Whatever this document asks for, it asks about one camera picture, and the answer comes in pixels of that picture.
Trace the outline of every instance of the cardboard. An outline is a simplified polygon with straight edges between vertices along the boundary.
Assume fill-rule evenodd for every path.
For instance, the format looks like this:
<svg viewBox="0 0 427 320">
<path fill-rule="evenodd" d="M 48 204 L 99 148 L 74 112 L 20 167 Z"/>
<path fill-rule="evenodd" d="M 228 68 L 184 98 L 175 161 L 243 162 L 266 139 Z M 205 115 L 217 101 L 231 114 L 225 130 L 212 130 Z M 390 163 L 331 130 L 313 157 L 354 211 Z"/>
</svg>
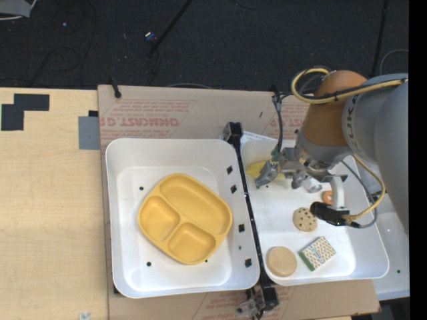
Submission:
<svg viewBox="0 0 427 320">
<path fill-rule="evenodd" d="M 245 291 L 145 299 L 114 293 L 105 149 L 120 137 L 217 139 L 230 121 L 241 122 L 244 131 L 278 138 L 273 93 L 130 86 L 119 86 L 119 90 L 121 97 L 116 99 L 111 85 L 98 87 L 110 319 L 241 319 L 236 305 L 246 300 Z M 302 125 L 307 108 L 292 96 L 284 100 L 284 139 L 295 139 L 294 132 Z M 265 312 L 262 319 L 320 319 L 380 311 L 371 280 L 275 288 L 280 304 Z"/>
</svg>

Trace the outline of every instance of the black tape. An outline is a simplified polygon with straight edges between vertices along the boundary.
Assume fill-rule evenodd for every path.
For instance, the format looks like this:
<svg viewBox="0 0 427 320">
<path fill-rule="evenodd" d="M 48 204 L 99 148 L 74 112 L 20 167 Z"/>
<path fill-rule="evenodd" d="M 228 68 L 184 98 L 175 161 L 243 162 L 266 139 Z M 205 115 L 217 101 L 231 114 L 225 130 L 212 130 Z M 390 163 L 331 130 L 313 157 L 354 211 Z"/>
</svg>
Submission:
<svg viewBox="0 0 427 320">
<path fill-rule="evenodd" d="M 14 104 L 1 106 L 1 130 L 23 131 L 24 111 L 48 111 L 49 95 L 35 95 L 16 93 L 13 96 Z"/>
</svg>

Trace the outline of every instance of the round beige object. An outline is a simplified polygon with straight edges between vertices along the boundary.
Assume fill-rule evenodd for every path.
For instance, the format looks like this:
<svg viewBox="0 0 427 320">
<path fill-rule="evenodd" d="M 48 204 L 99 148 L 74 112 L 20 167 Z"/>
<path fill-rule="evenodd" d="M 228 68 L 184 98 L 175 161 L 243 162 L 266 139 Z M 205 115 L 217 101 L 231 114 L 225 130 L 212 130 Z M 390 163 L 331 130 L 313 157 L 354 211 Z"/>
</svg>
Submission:
<svg viewBox="0 0 427 320">
<path fill-rule="evenodd" d="M 296 257 L 287 247 L 272 247 L 266 255 L 267 268 L 280 277 L 287 277 L 296 270 Z"/>
<path fill-rule="evenodd" d="M 300 207 L 294 211 L 294 224 L 298 230 L 311 232 L 318 226 L 317 218 L 307 207 Z"/>
</svg>

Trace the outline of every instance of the wooden surface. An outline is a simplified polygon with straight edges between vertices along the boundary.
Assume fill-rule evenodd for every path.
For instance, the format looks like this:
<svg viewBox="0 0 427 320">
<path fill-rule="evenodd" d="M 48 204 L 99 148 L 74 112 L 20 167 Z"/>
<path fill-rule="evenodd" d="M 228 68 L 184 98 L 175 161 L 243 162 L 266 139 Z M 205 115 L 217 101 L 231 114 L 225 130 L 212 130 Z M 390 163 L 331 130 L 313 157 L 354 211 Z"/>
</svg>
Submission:
<svg viewBox="0 0 427 320">
<path fill-rule="evenodd" d="M 0 318 L 108 319 L 99 151 L 79 149 L 78 117 L 96 91 L 50 94 L 49 111 L 25 111 L 23 131 L 0 131 Z"/>
</svg>

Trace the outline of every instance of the yellow cable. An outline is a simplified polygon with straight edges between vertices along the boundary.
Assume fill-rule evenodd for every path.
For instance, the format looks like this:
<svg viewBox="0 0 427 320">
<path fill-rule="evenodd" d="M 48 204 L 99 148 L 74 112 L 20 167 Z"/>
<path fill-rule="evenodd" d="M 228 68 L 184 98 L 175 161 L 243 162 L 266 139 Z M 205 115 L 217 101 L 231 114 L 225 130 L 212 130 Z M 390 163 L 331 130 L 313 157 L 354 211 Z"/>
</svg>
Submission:
<svg viewBox="0 0 427 320">
<path fill-rule="evenodd" d="M 381 89 L 381 88 L 385 88 L 385 87 L 393 87 L 396 85 L 401 85 L 403 82 L 407 81 L 408 79 L 402 81 L 400 79 L 394 79 L 391 81 L 387 81 L 387 82 L 382 82 L 382 83 L 377 83 L 377 84 L 373 84 L 369 87 L 361 87 L 357 90 L 353 90 L 353 91 L 349 91 L 347 93 L 342 93 L 336 96 L 330 96 L 330 97 L 325 97 L 325 98 L 321 98 L 321 99 L 310 99 L 307 97 L 304 97 L 303 95 L 301 95 L 297 89 L 296 89 L 296 83 L 298 82 L 298 80 L 304 76 L 307 75 L 308 73 L 313 73 L 313 72 L 318 72 L 318 73 L 324 73 L 326 75 L 330 74 L 330 71 L 321 67 L 318 68 L 313 68 L 313 69 L 307 69 L 307 70 L 303 70 L 300 73 L 298 73 L 295 78 L 292 80 L 291 82 L 291 90 L 292 90 L 292 94 L 299 99 L 300 101 L 306 102 L 306 103 L 310 103 L 310 104 L 324 104 L 327 102 L 336 102 L 337 100 L 340 99 L 345 99 L 349 96 L 354 96 L 354 95 L 358 95 L 360 93 L 366 93 L 368 91 L 372 91 L 372 90 L 377 90 L 377 89 Z"/>
<path fill-rule="evenodd" d="M 371 212 L 373 209 L 375 209 L 378 204 L 381 203 L 382 199 L 384 198 L 385 194 L 386 194 L 386 186 L 384 185 L 384 183 L 381 181 L 380 178 L 378 178 L 376 176 L 376 174 L 374 172 L 372 172 L 368 166 L 365 165 L 365 163 L 360 160 L 357 156 L 352 155 L 352 157 L 359 163 L 361 164 L 361 166 L 363 168 L 365 168 L 365 170 L 367 170 L 369 172 L 369 174 L 371 174 L 375 180 L 377 180 L 377 182 L 381 185 L 381 194 L 378 197 L 378 199 L 375 201 L 375 203 L 373 203 L 371 206 L 369 206 L 367 209 L 363 210 L 361 213 L 357 214 L 357 215 L 343 215 L 342 217 L 346 220 L 347 224 L 350 224 L 351 222 L 357 220 L 358 218 L 361 218 L 361 216 Z"/>
</svg>

